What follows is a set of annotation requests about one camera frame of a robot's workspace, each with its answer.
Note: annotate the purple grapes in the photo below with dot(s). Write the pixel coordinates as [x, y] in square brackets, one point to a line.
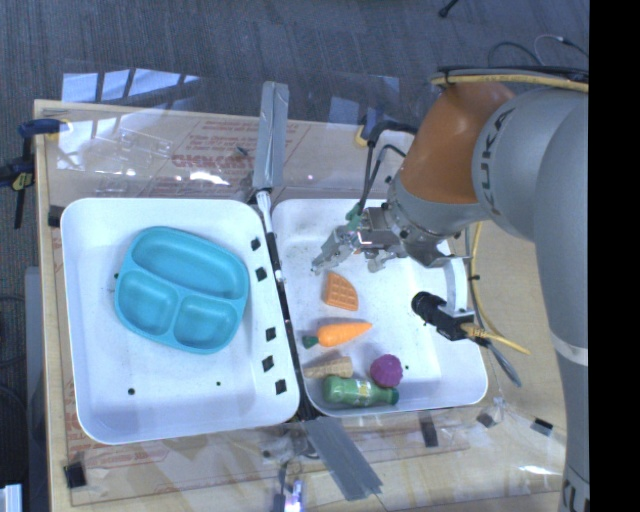
[386, 371]

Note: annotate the white plastic tray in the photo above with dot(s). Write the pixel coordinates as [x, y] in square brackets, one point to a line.
[100, 380]
[440, 370]

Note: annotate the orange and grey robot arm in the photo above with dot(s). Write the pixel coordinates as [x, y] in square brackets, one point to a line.
[525, 165]

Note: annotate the green bottle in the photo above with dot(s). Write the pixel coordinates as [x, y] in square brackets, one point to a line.
[355, 391]

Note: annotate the black cylinder on white bracket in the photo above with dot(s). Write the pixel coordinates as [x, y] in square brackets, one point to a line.
[442, 310]

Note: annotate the tan bread slice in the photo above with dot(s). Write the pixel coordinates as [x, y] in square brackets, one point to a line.
[330, 368]

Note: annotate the blue divided plate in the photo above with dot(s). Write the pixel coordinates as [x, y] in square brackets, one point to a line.
[180, 290]

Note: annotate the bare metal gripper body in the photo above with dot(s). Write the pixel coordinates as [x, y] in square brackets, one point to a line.
[387, 237]

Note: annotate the brown cardboard board red print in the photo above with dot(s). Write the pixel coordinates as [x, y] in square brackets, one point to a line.
[190, 160]

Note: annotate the orange waffle slice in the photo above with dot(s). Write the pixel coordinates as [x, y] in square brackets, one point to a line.
[341, 292]

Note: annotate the orange carrot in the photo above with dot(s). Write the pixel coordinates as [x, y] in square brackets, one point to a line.
[340, 334]

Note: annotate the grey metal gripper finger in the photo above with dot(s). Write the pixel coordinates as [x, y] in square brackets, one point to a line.
[342, 252]
[325, 250]

